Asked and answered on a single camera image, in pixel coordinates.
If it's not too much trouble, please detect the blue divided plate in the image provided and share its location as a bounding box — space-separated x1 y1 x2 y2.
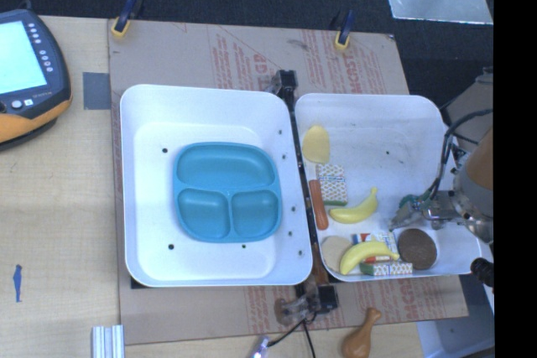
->
172 141 283 244

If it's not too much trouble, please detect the thin black rod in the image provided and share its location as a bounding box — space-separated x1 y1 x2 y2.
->
284 91 321 287

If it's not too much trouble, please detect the white carton blue red print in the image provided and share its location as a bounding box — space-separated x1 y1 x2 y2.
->
351 231 399 263

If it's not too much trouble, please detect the beige biscuit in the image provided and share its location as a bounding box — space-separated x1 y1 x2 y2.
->
320 235 353 272

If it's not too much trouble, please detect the brown round biscuit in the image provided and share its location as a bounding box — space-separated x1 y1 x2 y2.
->
396 227 439 271

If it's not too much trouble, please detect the brown cardboard board red print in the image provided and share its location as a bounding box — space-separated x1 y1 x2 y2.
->
107 18 470 346

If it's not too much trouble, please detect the white packet orange pattern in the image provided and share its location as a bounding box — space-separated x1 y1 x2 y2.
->
359 259 414 278

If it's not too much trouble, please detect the black block with thin wires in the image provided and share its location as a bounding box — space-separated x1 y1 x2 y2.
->
316 284 341 314
276 70 300 98

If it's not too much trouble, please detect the yellow banana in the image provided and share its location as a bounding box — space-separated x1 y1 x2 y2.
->
328 186 379 225
338 239 401 277

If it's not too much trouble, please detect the white carton orange pattern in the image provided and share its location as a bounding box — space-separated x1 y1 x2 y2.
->
315 163 350 207

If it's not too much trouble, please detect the white plastic tray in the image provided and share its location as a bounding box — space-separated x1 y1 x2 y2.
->
119 84 315 288
295 92 484 283

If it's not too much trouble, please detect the black cylinder on white bracket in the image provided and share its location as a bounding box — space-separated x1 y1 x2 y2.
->
469 257 494 288

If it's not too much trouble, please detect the brown chicken drumstick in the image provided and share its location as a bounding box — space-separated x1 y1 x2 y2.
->
340 307 383 358

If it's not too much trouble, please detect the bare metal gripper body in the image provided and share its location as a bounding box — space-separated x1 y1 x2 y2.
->
419 189 494 244

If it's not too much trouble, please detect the orange sausage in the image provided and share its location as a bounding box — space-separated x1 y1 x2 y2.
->
308 179 330 231

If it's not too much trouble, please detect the pale yellow crisp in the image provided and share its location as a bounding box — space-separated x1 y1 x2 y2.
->
301 124 331 165

